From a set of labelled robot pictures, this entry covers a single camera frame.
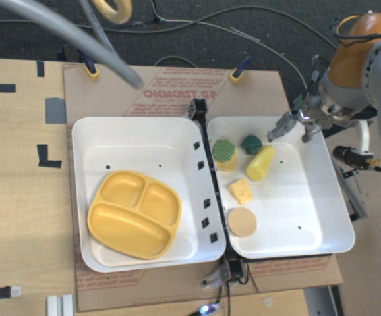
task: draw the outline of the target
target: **gray tube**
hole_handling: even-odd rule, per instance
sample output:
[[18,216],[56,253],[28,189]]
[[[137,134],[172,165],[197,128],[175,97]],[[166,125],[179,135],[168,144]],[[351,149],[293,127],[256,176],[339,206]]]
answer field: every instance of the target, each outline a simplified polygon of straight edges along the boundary
[[100,22],[98,21],[98,18],[96,14],[94,13],[94,10],[91,7],[91,4],[88,0],[79,0],[80,5],[82,6],[82,10],[84,11],[84,14],[86,18],[88,19],[88,22],[90,23],[96,37],[99,39],[99,41],[105,45],[108,49],[110,49],[114,54],[117,55],[116,50],[113,48],[109,38],[104,32],[104,29],[101,27]]
[[91,56],[94,60],[107,65],[113,72],[130,85],[141,88],[143,82],[116,54],[100,44],[92,36],[76,27],[72,22],[35,0],[0,0],[0,6],[18,14],[42,28],[64,39],[77,49]]

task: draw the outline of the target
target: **robotic hand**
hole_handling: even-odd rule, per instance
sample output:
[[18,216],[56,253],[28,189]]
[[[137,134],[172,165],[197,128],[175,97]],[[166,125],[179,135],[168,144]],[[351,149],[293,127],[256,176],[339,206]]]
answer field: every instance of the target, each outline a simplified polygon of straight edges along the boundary
[[[357,20],[347,34],[340,34],[340,27],[354,19]],[[369,11],[337,18],[333,22],[332,32],[340,45],[319,82],[318,91],[308,94],[299,110],[282,116],[276,127],[268,132],[270,142],[290,131],[296,122],[305,127],[302,137],[305,143],[333,124],[345,128],[359,125],[368,119],[368,116],[365,118],[366,108],[374,110],[370,117],[378,114],[381,137],[381,13]],[[361,130],[365,132],[367,126],[361,126]],[[368,140],[359,145],[359,151],[337,147],[333,154],[358,169],[381,171],[377,167],[378,161],[367,149]],[[352,154],[359,156],[348,158]]]

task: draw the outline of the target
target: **round beige object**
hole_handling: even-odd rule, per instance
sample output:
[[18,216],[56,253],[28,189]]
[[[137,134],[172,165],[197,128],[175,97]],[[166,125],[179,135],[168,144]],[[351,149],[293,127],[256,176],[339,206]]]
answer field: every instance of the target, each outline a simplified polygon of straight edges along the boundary
[[250,236],[256,230],[256,217],[252,211],[240,207],[232,209],[227,217],[230,231],[237,236]]

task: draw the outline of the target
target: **wooden surface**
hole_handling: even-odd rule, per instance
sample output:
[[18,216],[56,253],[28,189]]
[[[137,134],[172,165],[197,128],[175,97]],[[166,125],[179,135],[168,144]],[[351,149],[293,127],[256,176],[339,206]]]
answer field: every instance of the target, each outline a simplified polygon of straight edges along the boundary
[[[63,99],[63,65],[0,59],[0,287],[20,286],[18,298],[0,300],[0,315],[45,315],[50,295],[75,299],[74,243],[65,124],[45,123],[45,99]],[[38,144],[61,168],[38,166]],[[227,299],[223,298],[227,309]],[[198,301],[87,312],[91,315],[188,315]],[[236,296],[232,315],[308,315],[302,290]]]

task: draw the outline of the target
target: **white tray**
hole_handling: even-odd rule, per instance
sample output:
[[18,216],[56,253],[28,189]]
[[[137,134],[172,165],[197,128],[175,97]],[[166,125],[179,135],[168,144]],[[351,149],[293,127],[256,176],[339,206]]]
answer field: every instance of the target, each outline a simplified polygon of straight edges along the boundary
[[[202,136],[193,121],[181,117],[88,117],[75,123],[72,141],[80,247],[91,269],[113,272],[165,267],[215,261],[223,255],[223,226]],[[120,169],[155,178],[181,198],[181,220],[174,241],[157,259],[123,255],[89,233],[86,218],[98,186],[109,173]]]
[[256,232],[247,237],[230,234],[233,249],[247,259],[340,253],[355,241],[353,227],[321,134],[304,144],[303,126],[274,140],[276,154],[260,182],[247,178],[253,158],[240,147],[253,134],[269,145],[267,133],[280,117],[217,117],[208,124],[211,147],[220,139],[237,146],[238,165],[233,172],[216,170],[225,215],[240,205],[227,186],[245,177],[254,199],[244,207],[256,216]]

